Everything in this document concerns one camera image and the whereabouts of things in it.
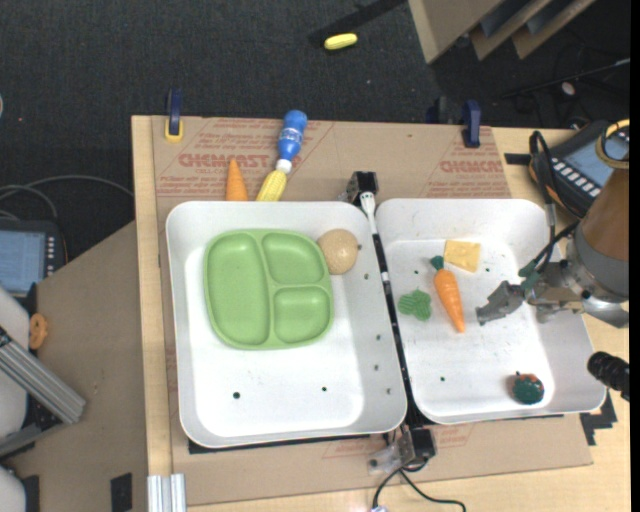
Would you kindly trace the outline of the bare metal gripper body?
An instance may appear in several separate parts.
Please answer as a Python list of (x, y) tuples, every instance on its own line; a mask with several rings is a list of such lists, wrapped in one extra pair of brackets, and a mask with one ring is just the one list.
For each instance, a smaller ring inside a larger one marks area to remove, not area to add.
[(581, 264), (569, 259), (533, 266), (523, 275), (528, 304), (539, 308), (581, 308), (596, 292), (596, 282)]

